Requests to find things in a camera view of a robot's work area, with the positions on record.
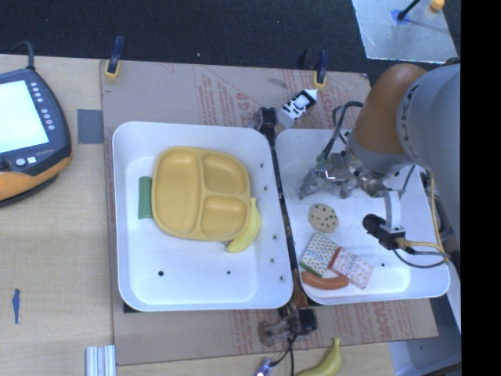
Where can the yellow divided plate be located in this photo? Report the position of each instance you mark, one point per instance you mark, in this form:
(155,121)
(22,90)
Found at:
(178,190)

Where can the green stick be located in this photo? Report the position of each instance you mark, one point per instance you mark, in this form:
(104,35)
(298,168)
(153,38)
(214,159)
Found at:
(144,198)

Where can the thin black rod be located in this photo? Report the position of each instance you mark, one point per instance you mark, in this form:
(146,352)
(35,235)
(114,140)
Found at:
(282,206)

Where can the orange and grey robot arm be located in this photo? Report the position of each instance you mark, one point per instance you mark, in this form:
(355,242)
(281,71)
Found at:
(426,124)

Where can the orange sausage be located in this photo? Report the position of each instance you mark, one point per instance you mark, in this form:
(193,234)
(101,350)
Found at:
(325,281)

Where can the black and white milk carton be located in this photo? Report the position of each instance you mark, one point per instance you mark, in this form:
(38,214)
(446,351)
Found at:
(298,106)

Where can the brown cardboard board red print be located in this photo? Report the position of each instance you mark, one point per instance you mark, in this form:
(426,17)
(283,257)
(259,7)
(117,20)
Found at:
(219,88)

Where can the white plastic tray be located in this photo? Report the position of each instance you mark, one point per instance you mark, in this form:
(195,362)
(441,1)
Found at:
(195,276)
(391,280)

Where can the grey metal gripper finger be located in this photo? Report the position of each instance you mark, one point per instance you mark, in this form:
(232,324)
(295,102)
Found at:
(347,190)
(311,184)

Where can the yellow banana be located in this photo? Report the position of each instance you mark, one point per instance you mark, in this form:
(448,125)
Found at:
(250,233)
(326,362)

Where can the black cylinder on white bracket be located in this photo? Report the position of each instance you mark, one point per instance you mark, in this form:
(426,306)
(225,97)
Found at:
(392,214)

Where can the white yellow patterned packet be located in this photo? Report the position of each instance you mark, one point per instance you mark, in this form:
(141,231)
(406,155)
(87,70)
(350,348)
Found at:
(318,253)

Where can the red and white packet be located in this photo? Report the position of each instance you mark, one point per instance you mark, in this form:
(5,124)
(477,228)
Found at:
(354,268)

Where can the brown chocolate chip biscuit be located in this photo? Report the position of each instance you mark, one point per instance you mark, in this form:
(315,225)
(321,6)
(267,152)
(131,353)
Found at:
(323,218)

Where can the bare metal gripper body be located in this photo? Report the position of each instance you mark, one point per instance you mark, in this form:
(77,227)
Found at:
(346,168)

